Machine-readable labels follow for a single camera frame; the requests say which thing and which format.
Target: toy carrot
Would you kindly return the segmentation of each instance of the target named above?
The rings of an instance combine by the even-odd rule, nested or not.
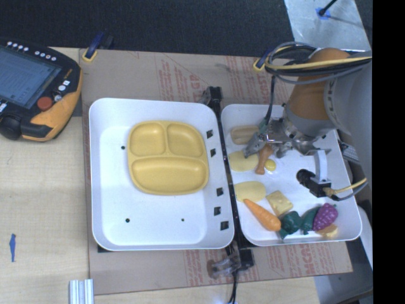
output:
[[[243,199],[246,206],[252,211],[252,214],[257,218],[257,220],[269,231],[279,231],[281,229],[280,219],[270,213],[267,209],[256,204],[248,198]]]

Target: yellow plate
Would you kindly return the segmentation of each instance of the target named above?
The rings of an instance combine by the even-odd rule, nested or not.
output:
[[[127,154],[131,179],[145,193],[192,194],[208,182],[204,139],[189,124],[138,123],[129,133]]]

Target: metal sheet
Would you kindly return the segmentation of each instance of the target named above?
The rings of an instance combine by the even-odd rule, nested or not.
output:
[[[354,0],[337,0],[320,16],[318,9],[332,0],[284,0],[296,42],[320,48],[371,49]]]

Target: brown cylindrical robot link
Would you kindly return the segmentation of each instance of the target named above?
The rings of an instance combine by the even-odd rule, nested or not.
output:
[[[265,163],[266,160],[270,155],[272,155],[274,152],[273,148],[271,147],[270,144],[265,144],[265,146],[259,151],[259,163],[258,167],[256,168],[256,173],[258,175],[264,175],[265,174]]]

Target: red button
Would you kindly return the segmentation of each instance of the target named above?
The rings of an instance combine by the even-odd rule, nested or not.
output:
[[[47,111],[52,107],[53,101],[50,97],[41,97],[38,99],[37,105],[41,111]]]

